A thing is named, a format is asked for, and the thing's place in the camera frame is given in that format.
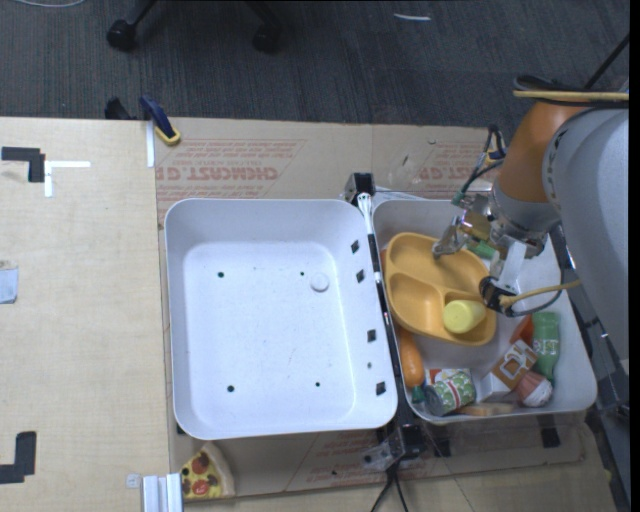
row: toy pizza slice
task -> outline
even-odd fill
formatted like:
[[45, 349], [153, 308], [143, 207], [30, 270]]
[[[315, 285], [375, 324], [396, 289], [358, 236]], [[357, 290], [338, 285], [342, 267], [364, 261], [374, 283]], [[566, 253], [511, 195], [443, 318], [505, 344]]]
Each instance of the toy pizza slice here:
[[222, 452], [206, 443], [180, 470], [185, 501], [228, 498], [235, 494], [233, 475]]

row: blue clamp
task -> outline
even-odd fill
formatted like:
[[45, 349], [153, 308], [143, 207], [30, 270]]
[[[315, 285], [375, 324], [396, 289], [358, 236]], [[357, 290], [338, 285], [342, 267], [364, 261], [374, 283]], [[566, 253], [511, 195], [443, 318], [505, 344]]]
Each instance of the blue clamp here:
[[147, 94], [143, 94], [140, 97], [140, 105], [153, 119], [155, 132], [165, 144], [174, 146], [180, 141], [180, 132], [171, 126], [164, 110], [154, 99]]

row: chair leg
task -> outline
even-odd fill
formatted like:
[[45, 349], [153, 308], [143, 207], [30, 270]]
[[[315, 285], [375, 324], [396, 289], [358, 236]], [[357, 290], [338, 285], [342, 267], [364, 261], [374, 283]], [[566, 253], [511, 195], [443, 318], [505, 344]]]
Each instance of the chair leg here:
[[262, 25], [253, 36], [253, 47], [264, 53], [273, 53], [276, 50], [278, 39], [282, 33], [280, 20], [267, 5], [267, 2], [245, 1], [245, 4], [247, 4], [262, 21]]
[[129, 51], [135, 46], [136, 27], [158, 0], [136, 0], [124, 19], [116, 20], [107, 32], [107, 41], [114, 48]]

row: toy food item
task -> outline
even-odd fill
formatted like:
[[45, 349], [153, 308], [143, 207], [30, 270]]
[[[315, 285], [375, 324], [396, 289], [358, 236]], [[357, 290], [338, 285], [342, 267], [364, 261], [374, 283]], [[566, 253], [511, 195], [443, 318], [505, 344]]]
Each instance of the toy food item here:
[[477, 401], [495, 401], [511, 393], [536, 360], [536, 354], [531, 347], [524, 341], [517, 340], [491, 371], [476, 382]]
[[527, 315], [518, 324], [509, 338], [509, 343], [515, 343], [518, 340], [524, 341], [531, 346], [533, 343], [533, 319], [531, 315]]
[[553, 369], [560, 358], [558, 315], [551, 311], [533, 314], [533, 351], [538, 356], [533, 370], [542, 374], [553, 385]]
[[452, 300], [442, 312], [447, 331], [455, 334], [469, 332], [487, 316], [487, 308], [477, 300]]
[[427, 370], [425, 385], [435, 384], [439, 380], [448, 379], [458, 372], [466, 372], [471, 376], [471, 368], [429, 368]]
[[498, 416], [513, 412], [515, 406], [509, 402], [482, 402], [480, 404], [465, 405], [458, 409], [462, 414], [469, 416]]
[[413, 389], [424, 382], [425, 371], [422, 355], [411, 332], [400, 326], [396, 326], [395, 329], [398, 333], [398, 350], [400, 351], [404, 383], [408, 388]]
[[525, 407], [542, 407], [551, 399], [553, 386], [546, 377], [528, 371], [518, 382], [515, 391]]
[[182, 496], [187, 500], [228, 498], [235, 494], [233, 475], [222, 452], [206, 443], [180, 470]]
[[435, 384], [425, 386], [426, 405], [434, 416], [444, 416], [476, 399], [476, 389], [467, 372], [457, 372]]

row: small cardboard box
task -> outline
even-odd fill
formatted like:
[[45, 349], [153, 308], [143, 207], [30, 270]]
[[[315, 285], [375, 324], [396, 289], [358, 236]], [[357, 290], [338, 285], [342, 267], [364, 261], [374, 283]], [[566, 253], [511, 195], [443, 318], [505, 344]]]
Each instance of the small cardboard box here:
[[491, 371], [476, 382], [476, 401], [502, 398], [516, 387], [538, 357], [522, 340], [517, 340]]

